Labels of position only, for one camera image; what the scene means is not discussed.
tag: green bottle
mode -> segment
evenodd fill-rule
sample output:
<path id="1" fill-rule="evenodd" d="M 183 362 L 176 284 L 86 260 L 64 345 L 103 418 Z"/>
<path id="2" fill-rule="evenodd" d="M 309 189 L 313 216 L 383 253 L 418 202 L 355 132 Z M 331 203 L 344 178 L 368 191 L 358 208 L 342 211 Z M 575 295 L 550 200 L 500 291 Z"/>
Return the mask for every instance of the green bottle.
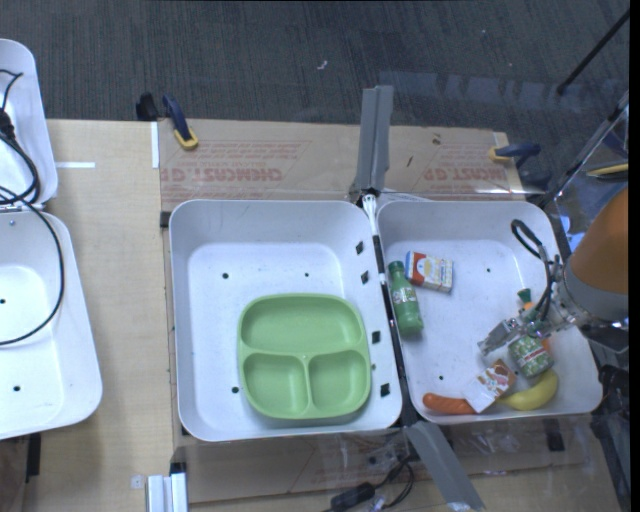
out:
<path id="1" fill-rule="evenodd" d="M 391 262 L 389 273 L 391 274 L 391 301 L 396 322 L 398 322 L 398 330 L 402 336 L 417 334 L 424 324 L 420 316 L 416 291 L 404 276 L 404 264 L 401 261 Z"/>

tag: green can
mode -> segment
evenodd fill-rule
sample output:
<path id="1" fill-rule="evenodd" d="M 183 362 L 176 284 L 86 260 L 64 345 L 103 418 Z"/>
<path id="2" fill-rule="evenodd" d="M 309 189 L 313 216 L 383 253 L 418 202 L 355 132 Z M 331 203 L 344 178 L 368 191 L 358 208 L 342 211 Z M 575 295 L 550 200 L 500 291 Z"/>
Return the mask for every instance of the green can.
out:
<path id="1" fill-rule="evenodd" d="M 525 377 L 535 377 L 553 366 L 551 354 L 539 338 L 523 336 L 509 345 L 509 355 Z"/>

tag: small carton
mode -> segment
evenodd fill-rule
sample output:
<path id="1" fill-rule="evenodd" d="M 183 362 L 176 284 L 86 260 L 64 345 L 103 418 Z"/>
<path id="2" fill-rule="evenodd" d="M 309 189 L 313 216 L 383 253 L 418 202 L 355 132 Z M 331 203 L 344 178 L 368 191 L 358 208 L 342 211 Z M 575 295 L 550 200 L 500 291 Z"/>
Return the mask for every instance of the small carton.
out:
<path id="1" fill-rule="evenodd" d="M 463 388 L 462 396 L 480 413 L 506 393 L 516 378 L 504 361 L 498 359 Z"/>
<path id="2" fill-rule="evenodd" d="M 450 292 L 453 285 L 453 261 L 415 251 L 407 253 L 405 277 L 414 286 Z"/>

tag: sausage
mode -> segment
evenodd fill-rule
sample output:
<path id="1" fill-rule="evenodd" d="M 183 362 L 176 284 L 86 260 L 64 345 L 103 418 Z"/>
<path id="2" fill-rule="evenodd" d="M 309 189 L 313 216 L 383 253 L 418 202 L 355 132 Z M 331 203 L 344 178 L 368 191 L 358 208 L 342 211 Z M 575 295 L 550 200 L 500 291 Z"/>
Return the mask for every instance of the sausage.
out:
<path id="1" fill-rule="evenodd" d="M 422 397 L 422 403 L 427 409 L 446 414 L 476 414 L 475 409 L 464 398 L 425 393 Z"/>

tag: white plastic tray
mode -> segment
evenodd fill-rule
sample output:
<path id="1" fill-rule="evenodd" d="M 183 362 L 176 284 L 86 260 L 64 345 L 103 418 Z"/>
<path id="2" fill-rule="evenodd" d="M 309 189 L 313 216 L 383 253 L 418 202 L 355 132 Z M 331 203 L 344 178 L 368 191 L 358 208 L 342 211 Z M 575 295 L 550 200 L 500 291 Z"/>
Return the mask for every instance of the white plastic tray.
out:
<path id="1" fill-rule="evenodd" d="M 174 210 L 169 233 L 178 408 L 193 436 L 230 441 L 372 431 L 397 420 L 402 397 L 362 210 L 341 201 L 194 200 Z M 372 381 L 368 400 L 355 413 L 276 420 L 249 404 L 238 370 L 238 320 L 249 302 L 278 293 L 337 295 L 360 312 Z"/>
<path id="2" fill-rule="evenodd" d="M 404 261 L 410 250 L 453 260 L 451 292 L 418 288 L 425 328 L 417 339 L 402 340 L 411 401 L 434 423 L 579 414 L 600 403 L 602 387 L 588 340 L 574 327 L 551 338 L 559 388 L 545 407 L 520 412 L 493 405 L 482 414 L 459 416 L 433 413 L 422 404 L 426 392 L 462 398 L 462 387 L 486 367 L 477 343 L 498 322 L 517 315 L 520 289 L 530 288 L 534 298 L 544 290 L 543 264 L 511 233 L 516 218 L 533 230 L 550 257 L 559 254 L 546 214 L 523 201 L 395 201 L 379 209 L 387 263 Z"/>
<path id="3" fill-rule="evenodd" d="M 6 105 L 17 139 L 35 163 L 39 203 L 53 197 L 57 174 L 35 61 L 20 43 L 0 39 L 0 68 L 24 73 Z M 0 104 L 10 75 L 0 73 Z M 21 158 L 0 143 L 0 185 L 22 192 L 31 176 Z M 57 314 L 33 336 L 0 346 L 0 439 L 77 423 L 92 414 L 102 380 L 80 277 L 66 226 L 43 214 L 59 238 L 65 268 Z M 44 222 L 28 209 L 0 209 L 0 341 L 19 337 L 52 311 L 60 287 L 59 258 Z"/>

